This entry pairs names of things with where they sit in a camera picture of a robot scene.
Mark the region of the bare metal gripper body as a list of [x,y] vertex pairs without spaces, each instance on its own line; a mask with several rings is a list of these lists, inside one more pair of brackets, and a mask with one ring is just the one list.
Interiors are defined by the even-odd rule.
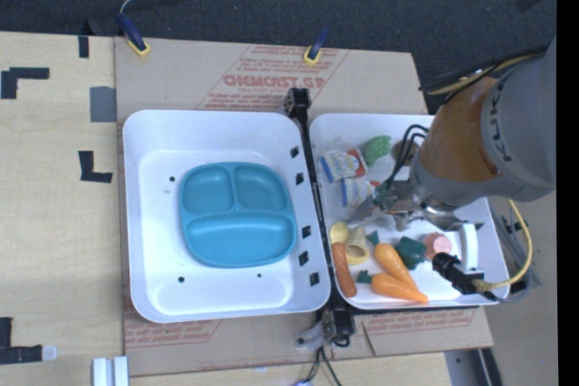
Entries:
[[377,187],[377,203],[380,209],[393,216],[407,212],[410,225],[415,221],[427,221],[442,231],[457,231],[466,220],[456,216],[455,207],[434,200],[422,187],[406,181],[384,181]]

